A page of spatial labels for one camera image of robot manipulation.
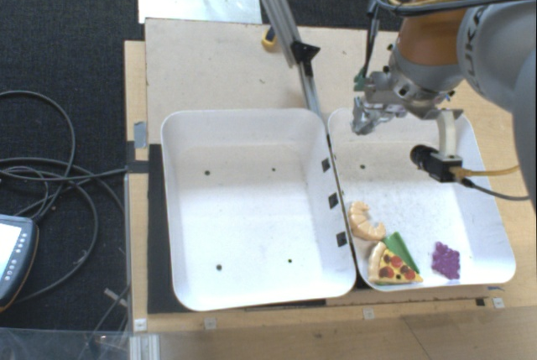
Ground black cylinder on white bracket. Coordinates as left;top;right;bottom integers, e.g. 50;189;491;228
409;107;465;185

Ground purple toy grapes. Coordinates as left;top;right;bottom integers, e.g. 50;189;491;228
431;241;461;281

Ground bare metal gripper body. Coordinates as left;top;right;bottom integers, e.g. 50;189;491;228
362;70;446;121

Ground tan toy croissant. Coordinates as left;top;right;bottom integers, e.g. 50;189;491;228
347;201;387;243

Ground pale wood board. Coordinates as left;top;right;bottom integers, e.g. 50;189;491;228
144;17;492;307

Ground white plastic tray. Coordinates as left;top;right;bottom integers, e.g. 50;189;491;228
326;106;518;293
160;107;358;313

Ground green triangular toy piece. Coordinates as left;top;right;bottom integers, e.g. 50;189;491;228
379;231;421;275

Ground toy pizza slice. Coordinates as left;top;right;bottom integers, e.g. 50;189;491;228
368;241;425;286

